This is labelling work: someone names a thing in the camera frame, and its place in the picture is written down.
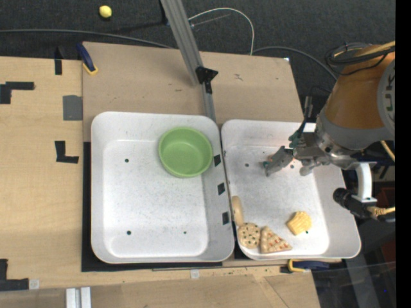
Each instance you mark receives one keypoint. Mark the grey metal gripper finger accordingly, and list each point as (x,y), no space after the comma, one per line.
(278,160)
(307,169)

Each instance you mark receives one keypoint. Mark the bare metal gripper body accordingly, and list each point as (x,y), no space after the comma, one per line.
(330,156)

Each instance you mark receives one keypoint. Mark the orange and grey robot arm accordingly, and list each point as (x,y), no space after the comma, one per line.
(356,107)

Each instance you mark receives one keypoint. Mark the white plastic tray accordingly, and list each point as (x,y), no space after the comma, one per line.
(154,204)
(276,194)

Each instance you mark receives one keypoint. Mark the yellow ridged toy food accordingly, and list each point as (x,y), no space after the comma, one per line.
(299,223)

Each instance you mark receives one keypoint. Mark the beige chocolate chip biscuit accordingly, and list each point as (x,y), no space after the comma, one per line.
(248,235)

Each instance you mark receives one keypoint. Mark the beige toy pizza slice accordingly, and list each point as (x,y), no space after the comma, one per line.
(272,242)

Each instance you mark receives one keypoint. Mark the green bowl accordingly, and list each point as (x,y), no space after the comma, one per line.
(185,152)

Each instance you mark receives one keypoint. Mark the pale wood board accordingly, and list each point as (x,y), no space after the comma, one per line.
(144,82)

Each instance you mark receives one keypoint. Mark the yellow ball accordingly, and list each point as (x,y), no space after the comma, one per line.
(105,11)

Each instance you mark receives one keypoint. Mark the black cylinder on white bracket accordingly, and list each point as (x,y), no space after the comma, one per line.
(364,181)

